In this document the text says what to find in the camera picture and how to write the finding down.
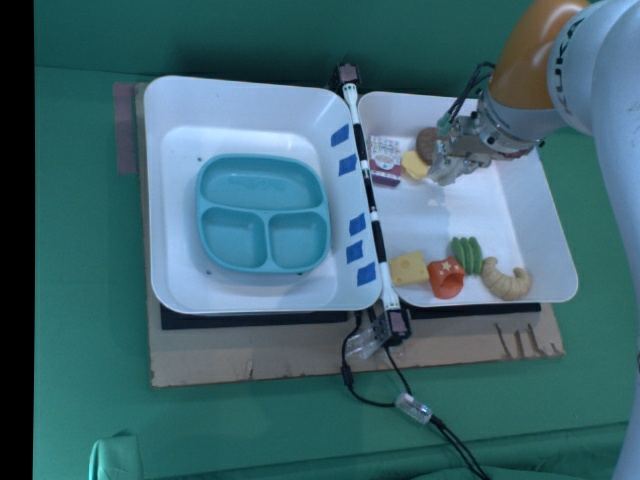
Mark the black and white thin rod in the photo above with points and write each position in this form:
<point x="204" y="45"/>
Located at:
<point x="380" y="248"/>

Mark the brown cardboard board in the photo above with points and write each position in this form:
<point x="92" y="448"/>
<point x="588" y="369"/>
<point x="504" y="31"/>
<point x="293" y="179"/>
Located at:
<point x="250" y="348"/>

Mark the beige croissant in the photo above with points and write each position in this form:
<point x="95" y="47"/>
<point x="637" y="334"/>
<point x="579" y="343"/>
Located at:
<point x="505" y="282"/>

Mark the green pea pods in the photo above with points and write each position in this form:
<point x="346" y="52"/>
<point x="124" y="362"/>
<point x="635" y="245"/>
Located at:
<point x="468" y="255"/>

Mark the yellow cheese wedge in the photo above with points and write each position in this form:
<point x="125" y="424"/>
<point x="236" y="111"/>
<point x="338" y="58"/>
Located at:
<point x="408" y="268"/>

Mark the yellow toy food piece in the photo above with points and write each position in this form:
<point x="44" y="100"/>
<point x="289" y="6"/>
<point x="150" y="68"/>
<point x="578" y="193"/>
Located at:
<point x="414" y="165"/>

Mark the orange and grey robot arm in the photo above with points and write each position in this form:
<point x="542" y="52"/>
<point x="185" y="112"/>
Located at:
<point x="595" y="68"/>

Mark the white plastic tray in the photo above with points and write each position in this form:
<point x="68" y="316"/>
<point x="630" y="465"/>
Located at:
<point x="240" y="108"/>
<point x="480" y="218"/>

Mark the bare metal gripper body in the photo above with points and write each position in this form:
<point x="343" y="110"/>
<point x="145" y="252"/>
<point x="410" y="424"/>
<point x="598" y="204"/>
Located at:
<point x="480" y="143"/>

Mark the brown round biscuit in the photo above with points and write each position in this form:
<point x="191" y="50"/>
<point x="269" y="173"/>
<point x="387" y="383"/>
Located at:
<point x="426" y="143"/>

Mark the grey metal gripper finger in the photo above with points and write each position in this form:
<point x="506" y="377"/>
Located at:
<point x="457" y="170"/>
<point x="441" y="160"/>

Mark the blue divided plate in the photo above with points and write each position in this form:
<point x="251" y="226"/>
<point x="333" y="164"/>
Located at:
<point x="260" y="188"/>

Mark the small printed carton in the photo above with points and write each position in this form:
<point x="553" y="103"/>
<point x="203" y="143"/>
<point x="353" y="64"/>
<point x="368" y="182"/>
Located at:
<point x="385" y="160"/>

